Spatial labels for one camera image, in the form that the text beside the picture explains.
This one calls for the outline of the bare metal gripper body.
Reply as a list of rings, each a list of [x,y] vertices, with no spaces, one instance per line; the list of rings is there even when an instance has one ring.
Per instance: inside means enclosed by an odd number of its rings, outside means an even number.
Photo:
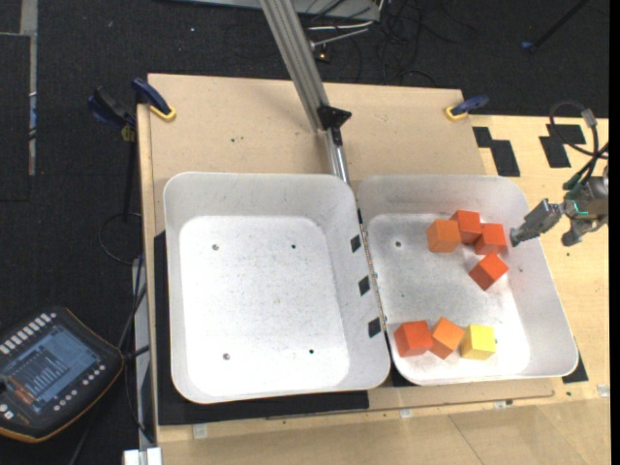
[[[608,214],[608,180],[593,176],[587,182],[576,182],[565,197],[568,215],[574,219],[599,219]]]

